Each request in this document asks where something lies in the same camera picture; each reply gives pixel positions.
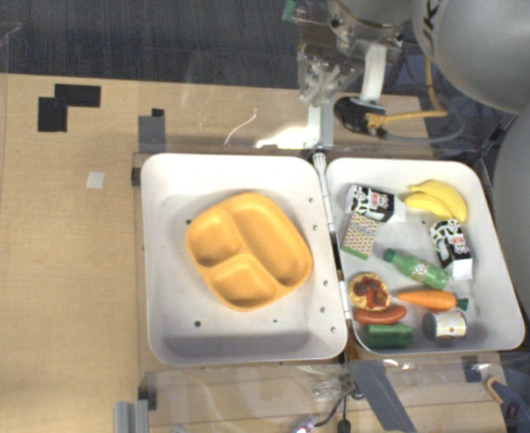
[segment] wooden surface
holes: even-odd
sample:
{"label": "wooden surface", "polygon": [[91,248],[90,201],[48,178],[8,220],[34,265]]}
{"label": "wooden surface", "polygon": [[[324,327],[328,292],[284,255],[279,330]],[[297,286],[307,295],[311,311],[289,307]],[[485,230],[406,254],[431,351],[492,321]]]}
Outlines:
{"label": "wooden surface", "polygon": [[[101,107],[71,107],[67,133],[38,133],[38,97],[53,97],[58,82],[101,86]],[[8,76],[5,85],[0,432],[111,432],[114,405],[135,400],[141,354],[149,351],[145,341],[139,345],[130,181],[138,151],[137,117],[164,109],[171,145],[193,145],[202,136],[207,144],[235,146],[265,131],[304,127],[306,109],[292,90],[33,76]],[[390,110],[415,106],[409,98],[395,101]],[[408,134],[423,135],[421,123],[403,126]],[[336,142],[371,140],[341,133]],[[387,153],[381,143],[368,143],[367,152]],[[87,189],[92,171],[105,172],[102,189]],[[218,405],[229,405],[226,416],[207,414],[207,422],[191,425],[190,433],[279,431],[289,414],[299,412],[287,403],[285,413],[274,412],[269,421],[240,418],[245,412],[235,412],[227,394],[238,387],[236,370],[231,369],[232,379],[210,387]],[[267,396],[286,388],[282,380],[273,380],[264,391]],[[480,426],[488,426],[486,431],[501,431],[497,404],[487,397],[460,406],[455,410],[447,402],[436,408],[439,424],[452,419],[451,425],[463,426],[440,431],[476,430],[461,412],[471,412]],[[303,412],[310,407],[305,405]],[[204,408],[196,405],[192,411]],[[432,416],[423,405],[411,409],[418,419]],[[368,431],[380,431],[367,406],[351,411],[363,425],[368,422]],[[170,421],[159,418],[154,425]]]}

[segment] banana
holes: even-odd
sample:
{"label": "banana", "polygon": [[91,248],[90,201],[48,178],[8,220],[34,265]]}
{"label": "banana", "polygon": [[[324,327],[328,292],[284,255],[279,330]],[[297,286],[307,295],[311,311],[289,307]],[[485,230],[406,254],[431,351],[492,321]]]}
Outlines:
{"label": "banana", "polygon": [[415,192],[405,199],[405,204],[412,208],[421,208],[434,213],[442,220],[449,220],[455,216],[449,207],[440,199],[425,194],[424,192]]}
{"label": "banana", "polygon": [[429,180],[422,184],[413,185],[411,191],[413,193],[422,192],[444,202],[460,223],[464,223],[467,219],[467,204],[465,200],[459,192],[447,183]]}

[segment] sausage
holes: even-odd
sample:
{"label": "sausage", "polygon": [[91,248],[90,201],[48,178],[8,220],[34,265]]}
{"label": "sausage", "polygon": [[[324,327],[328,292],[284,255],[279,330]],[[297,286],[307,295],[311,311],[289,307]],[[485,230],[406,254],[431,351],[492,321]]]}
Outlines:
{"label": "sausage", "polygon": [[367,311],[357,308],[353,311],[353,319],[361,324],[394,324],[403,319],[407,314],[407,309],[402,305],[397,305],[385,311]]}

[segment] silver can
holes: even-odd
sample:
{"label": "silver can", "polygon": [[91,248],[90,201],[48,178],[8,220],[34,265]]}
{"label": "silver can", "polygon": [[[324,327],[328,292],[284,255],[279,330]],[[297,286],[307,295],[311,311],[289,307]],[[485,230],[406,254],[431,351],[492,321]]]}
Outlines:
{"label": "silver can", "polygon": [[467,320],[461,311],[427,313],[423,316],[423,333],[430,340],[463,338],[467,334]]}

